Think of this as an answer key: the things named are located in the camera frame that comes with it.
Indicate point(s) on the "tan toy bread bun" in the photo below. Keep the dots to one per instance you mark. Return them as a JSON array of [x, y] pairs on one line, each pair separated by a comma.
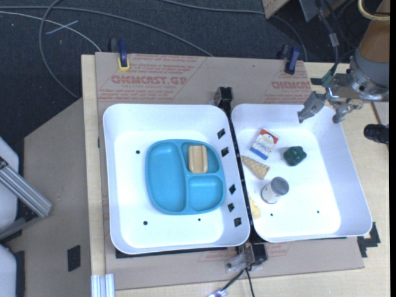
[[197, 159]]

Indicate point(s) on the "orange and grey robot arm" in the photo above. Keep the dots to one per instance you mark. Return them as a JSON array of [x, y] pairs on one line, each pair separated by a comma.
[[374, 42]]

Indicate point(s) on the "pale yellow toy food piece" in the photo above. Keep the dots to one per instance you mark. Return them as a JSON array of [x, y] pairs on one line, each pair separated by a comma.
[[255, 208]]

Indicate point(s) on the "white red blue carton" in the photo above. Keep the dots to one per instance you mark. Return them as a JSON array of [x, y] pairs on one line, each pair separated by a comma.
[[264, 143]]

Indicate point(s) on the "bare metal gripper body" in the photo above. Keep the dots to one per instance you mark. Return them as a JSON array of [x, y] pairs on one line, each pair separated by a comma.
[[349, 90]]

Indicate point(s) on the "brown cardboard board red print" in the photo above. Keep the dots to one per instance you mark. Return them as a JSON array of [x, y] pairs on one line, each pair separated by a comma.
[[191, 82]]

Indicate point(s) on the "thin black rod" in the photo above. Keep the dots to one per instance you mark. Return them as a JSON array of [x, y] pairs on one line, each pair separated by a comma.
[[239, 162]]

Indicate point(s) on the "white can with grey lid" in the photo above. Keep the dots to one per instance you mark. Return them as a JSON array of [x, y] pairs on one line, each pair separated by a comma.
[[274, 190]]

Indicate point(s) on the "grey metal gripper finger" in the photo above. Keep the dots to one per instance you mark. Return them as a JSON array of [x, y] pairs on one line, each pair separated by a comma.
[[342, 111], [310, 107]]

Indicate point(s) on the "white plastic tray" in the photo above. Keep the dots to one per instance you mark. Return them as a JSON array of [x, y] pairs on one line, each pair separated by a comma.
[[315, 196], [130, 178]]

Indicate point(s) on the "blue divided plate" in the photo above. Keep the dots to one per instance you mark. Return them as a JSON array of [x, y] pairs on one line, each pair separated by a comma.
[[164, 178]]

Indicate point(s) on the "black cylinder on white bracket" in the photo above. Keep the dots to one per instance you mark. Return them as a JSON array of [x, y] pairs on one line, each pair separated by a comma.
[[376, 133]]

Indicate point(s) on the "yellow toy cheese wedge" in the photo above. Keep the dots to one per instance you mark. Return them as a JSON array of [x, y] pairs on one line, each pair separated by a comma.
[[256, 167]]

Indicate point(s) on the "dark green toy vegetable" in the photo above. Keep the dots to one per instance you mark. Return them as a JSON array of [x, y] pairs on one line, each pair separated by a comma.
[[294, 156]]

